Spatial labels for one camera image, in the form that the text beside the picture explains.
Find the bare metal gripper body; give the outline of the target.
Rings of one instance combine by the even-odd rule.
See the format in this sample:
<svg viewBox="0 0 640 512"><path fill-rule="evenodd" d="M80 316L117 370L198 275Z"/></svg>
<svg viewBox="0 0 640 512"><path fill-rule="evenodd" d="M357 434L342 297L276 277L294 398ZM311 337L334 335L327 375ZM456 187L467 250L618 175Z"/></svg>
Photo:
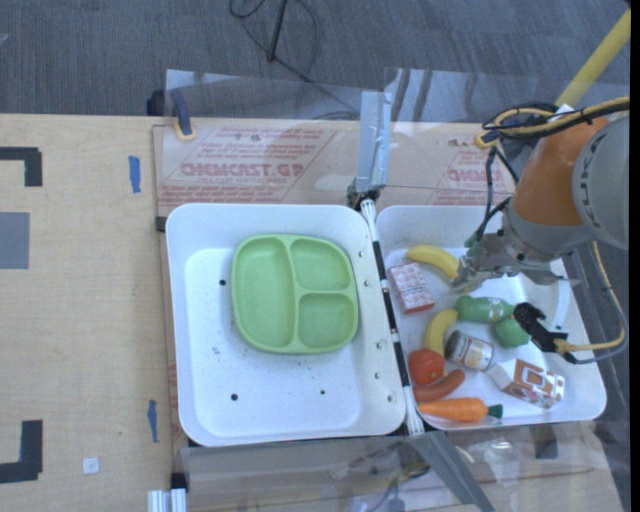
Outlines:
<svg viewBox="0 0 640 512"><path fill-rule="evenodd" d="M464 255L473 259L475 271L492 272L492 279L522 275L536 285L577 286L580 283L577 278L554 271L551 262L555 258L522 243L512 233L496 232L481 237L474 234L465 242L465 247Z"/></svg>

